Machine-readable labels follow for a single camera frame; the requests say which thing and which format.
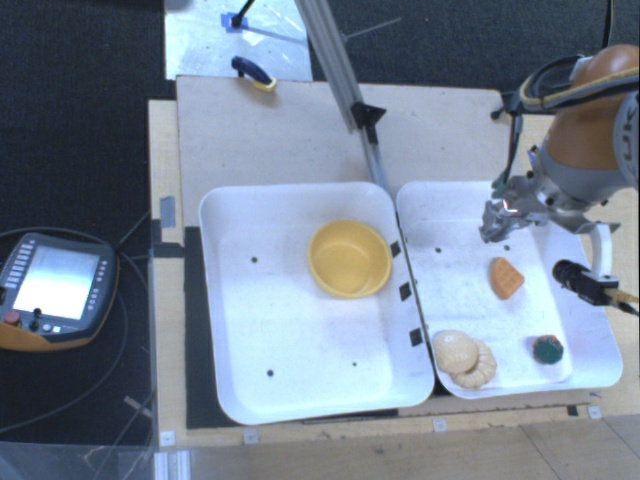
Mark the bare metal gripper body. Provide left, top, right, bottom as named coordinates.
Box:
left=490, top=174, right=552, bottom=228

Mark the orange toy waffle slice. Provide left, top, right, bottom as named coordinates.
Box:
left=488, top=256, right=526, bottom=302

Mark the white plastic tray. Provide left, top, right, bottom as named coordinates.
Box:
left=395, top=179, right=625, bottom=401
left=198, top=181, right=436, bottom=426

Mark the cream round toy bun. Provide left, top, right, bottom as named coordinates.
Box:
left=431, top=329, right=480, bottom=375

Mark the green and red toy vegetable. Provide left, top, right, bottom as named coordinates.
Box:
left=531, top=334, right=565, bottom=366

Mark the yellow bowl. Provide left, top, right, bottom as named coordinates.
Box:
left=306, top=218, right=394, bottom=300

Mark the cream ribbed toy croissant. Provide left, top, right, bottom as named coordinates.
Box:
left=449, top=338, right=498, bottom=391

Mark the pale wooden board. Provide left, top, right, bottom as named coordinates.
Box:
left=175, top=74, right=604, bottom=420

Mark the black cylinder on white bracket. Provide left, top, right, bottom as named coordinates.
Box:
left=551, top=220, right=622, bottom=307

